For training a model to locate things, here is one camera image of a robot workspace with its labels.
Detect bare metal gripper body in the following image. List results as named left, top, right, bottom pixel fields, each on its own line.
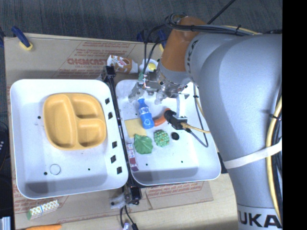
left=142, top=71, right=187, bottom=98

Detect blue plastic bottle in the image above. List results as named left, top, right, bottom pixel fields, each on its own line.
left=137, top=98, right=155, bottom=130

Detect orange sausage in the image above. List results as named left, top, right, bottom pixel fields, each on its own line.
left=153, top=107, right=172, bottom=127

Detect white fried egg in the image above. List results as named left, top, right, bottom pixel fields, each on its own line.
left=139, top=58, right=159, bottom=77

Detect brown and white carton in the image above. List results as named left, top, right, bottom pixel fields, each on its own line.
left=106, top=54, right=139, bottom=75

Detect yellow cheese slice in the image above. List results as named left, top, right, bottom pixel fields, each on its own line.
left=124, top=117, right=148, bottom=139

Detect green grapes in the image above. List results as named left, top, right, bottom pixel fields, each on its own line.
left=153, top=129, right=170, bottom=148

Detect thin black rod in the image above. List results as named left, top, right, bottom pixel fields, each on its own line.
left=107, top=72, right=136, bottom=192

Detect green lettuce leaf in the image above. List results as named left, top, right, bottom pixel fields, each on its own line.
left=133, top=133, right=154, bottom=155

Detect white plastic tray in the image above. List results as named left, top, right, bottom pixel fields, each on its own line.
left=9, top=78, right=129, bottom=200
left=115, top=79, right=222, bottom=187

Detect white and maroon carton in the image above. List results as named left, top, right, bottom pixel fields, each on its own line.
left=126, top=142, right=140, bottom=173

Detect brown cardboard board red print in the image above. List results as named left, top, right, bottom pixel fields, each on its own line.
left=3, top=32, right=214, bottom=230

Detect yellow divided plate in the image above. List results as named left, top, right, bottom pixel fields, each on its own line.
left=43, top=92, right=107, bottom=151

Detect yellow and green dotted packet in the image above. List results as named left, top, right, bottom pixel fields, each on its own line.
left=26, top=199, right=60, bottom=221

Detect orange carrot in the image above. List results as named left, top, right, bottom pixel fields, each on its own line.
left=24, top=224, right=62, bottom=230

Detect black cylinder on white bracket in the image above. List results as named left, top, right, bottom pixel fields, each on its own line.
left=164, top=93, right=190, bottom=130

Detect black block with thin wires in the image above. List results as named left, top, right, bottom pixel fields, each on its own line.
left=123, top=185, right=142, bottom=205
left=102, top=65, right=117, bottom=81

